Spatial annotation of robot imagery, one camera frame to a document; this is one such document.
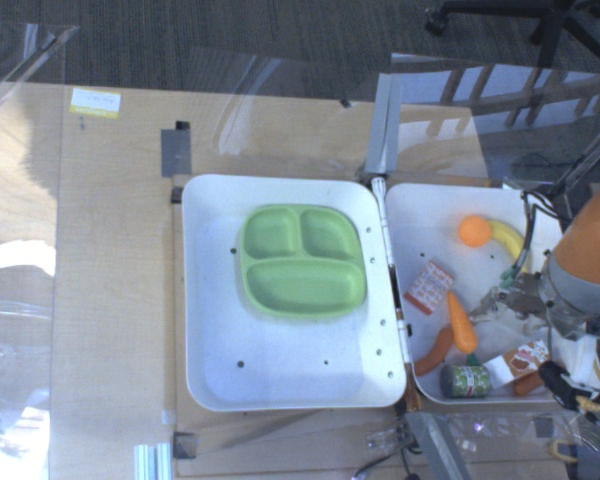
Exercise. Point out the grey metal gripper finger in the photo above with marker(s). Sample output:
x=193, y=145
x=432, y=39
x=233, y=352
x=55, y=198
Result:
x=492, y=297
x=484, y=314

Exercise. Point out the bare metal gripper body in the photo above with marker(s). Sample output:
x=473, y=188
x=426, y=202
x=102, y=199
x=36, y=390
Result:
x=524, y=295

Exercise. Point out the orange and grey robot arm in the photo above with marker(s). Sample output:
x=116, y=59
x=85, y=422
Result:
x=587, y=248

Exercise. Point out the orange carrot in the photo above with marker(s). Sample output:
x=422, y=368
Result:
x=462, y=325

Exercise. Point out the brown and white carton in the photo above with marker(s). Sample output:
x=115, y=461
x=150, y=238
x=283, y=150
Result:
x=517, y=362

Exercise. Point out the yellow banana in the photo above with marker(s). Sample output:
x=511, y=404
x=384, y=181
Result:
x=511, y=235

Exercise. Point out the orange patterned white carton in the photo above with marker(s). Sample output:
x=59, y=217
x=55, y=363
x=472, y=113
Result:
x=429, y=287

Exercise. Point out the orange sausage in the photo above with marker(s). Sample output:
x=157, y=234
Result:
x=528, y=384
x=435, y=352

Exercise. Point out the orange ball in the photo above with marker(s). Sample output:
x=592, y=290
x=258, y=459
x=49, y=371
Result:
x=474, y=231

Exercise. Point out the green can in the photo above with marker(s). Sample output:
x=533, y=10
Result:
x=464, y=381

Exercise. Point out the white plastic tray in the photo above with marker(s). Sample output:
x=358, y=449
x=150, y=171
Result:
x=425, y=238
x=280, y=358

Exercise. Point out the green divided plate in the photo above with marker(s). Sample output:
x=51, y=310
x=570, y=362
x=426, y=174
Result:
x=302, y=280

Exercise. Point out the black cylinder on white bracket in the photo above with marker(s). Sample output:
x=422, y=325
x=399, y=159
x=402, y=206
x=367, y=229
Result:
x=560, y=380

